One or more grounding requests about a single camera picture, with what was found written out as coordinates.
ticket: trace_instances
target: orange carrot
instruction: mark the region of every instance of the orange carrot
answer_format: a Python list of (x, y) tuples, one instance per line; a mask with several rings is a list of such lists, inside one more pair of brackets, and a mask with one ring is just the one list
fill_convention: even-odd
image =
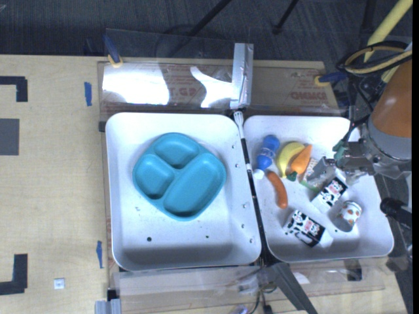
[(299, 175), (306, 171), (310, 156), (312, 154), (313, 145), (309, 144), (301, 151), (291, 163), (291, 170), (297, 172)]
[(266, 177), (269, 179), (269, 181), (274, 185), (277, 200), (276, 204), (279, 208), (285, 209), (288, 206), (288, 195), (287, 190), (285, 189), (285, 186), (283, 185), (283, 182), (281, 178), (272, 171), (268, 171), (266, 173)]

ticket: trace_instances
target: sausage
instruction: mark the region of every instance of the sausage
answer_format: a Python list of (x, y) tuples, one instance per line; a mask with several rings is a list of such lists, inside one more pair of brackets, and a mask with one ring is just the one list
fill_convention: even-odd
[(283, 185), (283, 182), (281, 178), (272, 171), (268, 171), (266, 173), (266, 177), (269, 179), (269, 181), (274, 185), (277, 200), (276, 204), (279, 208), (285, 209), (288, 206), (288, 195), (287, 190), (285, 189), (285, 186)]

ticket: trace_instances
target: gray square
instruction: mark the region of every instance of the gray square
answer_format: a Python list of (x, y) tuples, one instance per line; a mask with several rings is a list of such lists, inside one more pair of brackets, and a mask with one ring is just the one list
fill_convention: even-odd
[(19, 119), (0, 118), (0, 156), (19, 155)]

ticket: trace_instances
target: yellow banana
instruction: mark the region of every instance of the yellow banana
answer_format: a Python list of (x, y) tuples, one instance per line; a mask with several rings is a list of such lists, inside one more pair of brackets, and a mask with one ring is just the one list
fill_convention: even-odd
[(299, 142), (290, 142), (280, 151), (280, 155), (276, 160), (276, 166), (280, 170), (282, 178), (286, 178), (285, 170), (287, 169), (289, 161), (296, 154), (304, 150), (304, 145)]

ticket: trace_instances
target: blue bottle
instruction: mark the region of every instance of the blue bottle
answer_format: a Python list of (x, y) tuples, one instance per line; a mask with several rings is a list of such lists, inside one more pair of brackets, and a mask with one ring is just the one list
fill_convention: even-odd
[(257, 167), (253, 171), (256, 179), (262, 179), (264, 171), (274, 162), (276, 152), (280, 147), (280, 141), (273, 135), (268, 135), (263, 139), (262, 147), (256, 157)]

